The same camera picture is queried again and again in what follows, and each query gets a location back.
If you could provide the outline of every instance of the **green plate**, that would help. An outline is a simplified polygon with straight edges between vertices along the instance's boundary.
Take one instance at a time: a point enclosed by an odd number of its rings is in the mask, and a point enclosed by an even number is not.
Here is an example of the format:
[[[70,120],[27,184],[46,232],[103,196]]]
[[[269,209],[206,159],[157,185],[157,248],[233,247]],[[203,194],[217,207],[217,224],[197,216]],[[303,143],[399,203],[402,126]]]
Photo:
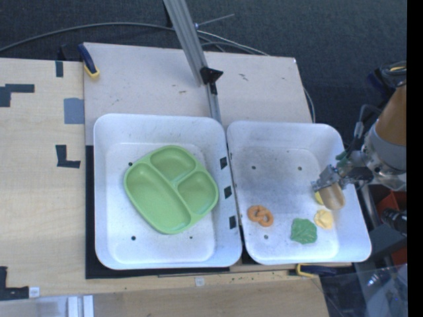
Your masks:
[[[125,191],[142,217],[163,234],[177,234],[209,213],[219,199],[217,185],[186,149],[167,145],[133,163]]]

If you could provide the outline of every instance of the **black fabric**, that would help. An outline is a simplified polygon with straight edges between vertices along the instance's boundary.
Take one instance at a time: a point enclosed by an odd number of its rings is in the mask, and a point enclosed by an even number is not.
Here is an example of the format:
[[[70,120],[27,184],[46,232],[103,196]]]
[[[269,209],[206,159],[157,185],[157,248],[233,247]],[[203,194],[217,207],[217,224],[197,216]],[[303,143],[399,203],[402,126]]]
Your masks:
[[[179,269],[131,269],[114,270],[104,266],[95,252],[95,197],[94,197],[94,147],[85,146],[86,166],[86,215],[85,215],[85,278],[123,278],[147,275],[177,275],[183,273],[221,273],[228,267],[179,268]]]
[[[0,1],[0,49],[84,24],[126,21],[166,26],[168,22],[161,0]],[[332,125],[348,143],[360,106],[378,106],[382,100],[380,93],[366,83],[367,75],[384,63],[407,59],[407,0],[186,2],[200,30],[270,55],[294,57],[315,104],[316,122]],[[235,16],[201,26],[202,22],[230,14]],[[34,40],[0,52],[0,57],[56,60],[60,48],[74,53],[81,42],[180,48],[174,32],[103,26]],[[228,46],[224,49],[240,52]],[[216,49],[208,46],[207,50]]]

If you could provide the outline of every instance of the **black bracket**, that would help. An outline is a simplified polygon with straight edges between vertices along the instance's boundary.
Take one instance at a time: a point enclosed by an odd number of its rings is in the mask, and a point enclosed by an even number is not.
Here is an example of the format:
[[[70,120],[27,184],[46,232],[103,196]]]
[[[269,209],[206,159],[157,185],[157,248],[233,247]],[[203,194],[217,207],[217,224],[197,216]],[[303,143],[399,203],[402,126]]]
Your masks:
[[[203,83],[209,85],[211,90],[210,92],[214,95],[217,95],[217,89],[215,82],[222,76],[223,71],[218,71],[209,67],[202,67],[200,69],[201,78]]]
[[[7,267],[0,267],[0,300],[28,299],[29,287],[6,287]]]

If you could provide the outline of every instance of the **wooden surface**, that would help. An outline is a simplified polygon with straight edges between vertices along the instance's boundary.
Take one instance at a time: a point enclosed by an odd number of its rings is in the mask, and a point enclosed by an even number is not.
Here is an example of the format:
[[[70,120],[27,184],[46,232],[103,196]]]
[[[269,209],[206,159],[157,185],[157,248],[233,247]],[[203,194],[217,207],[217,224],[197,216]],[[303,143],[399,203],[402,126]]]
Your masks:
[[[293,265],[235,264],[230,273],[222,274],[86,280],[85,128],[65,124],[63,113],[65,98],[84,98],[84,72],[79,62],[64,62],[63,71],[63,77],[56,77],[54,61],[0,59],[0,87],[35,86],[33,94],[12,93],[11,107],[0,108],[0,265],[8,267],[8,287],[39,287],[44,297],[85,295],[195,289],[201,277],[205,287],[214,288],[216,302],[225,298],[216,288],[227,294],[235,288],[241,300],[246,299],[245,288],[259,299],[261,291],[250,284],[262,283],[268,290],[275,286],[278,292],[280,286],[294,291],[302,299],[315,295],[320,302],[315,316],[327,313],[323,294],[315,286],[304,287],[300,277],[288,275],[286,269]],[[80,167],[57,167],[56,145],[67,145],[67,159],[80,160]],[[177,292],[183,299],[190,296],[190,291]],[[171,291],[167,294],[174,297]]]

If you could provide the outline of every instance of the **pretzel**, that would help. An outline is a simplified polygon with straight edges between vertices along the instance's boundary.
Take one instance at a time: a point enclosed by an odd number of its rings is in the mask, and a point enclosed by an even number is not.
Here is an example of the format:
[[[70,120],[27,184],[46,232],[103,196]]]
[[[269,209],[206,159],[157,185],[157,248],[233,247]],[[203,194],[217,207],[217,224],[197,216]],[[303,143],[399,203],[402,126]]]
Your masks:
[[[273,224],[273,215],[266,207],[262,205],[253,205],[247,211],[249,219],[258,222],[262,227],[270,227]]]

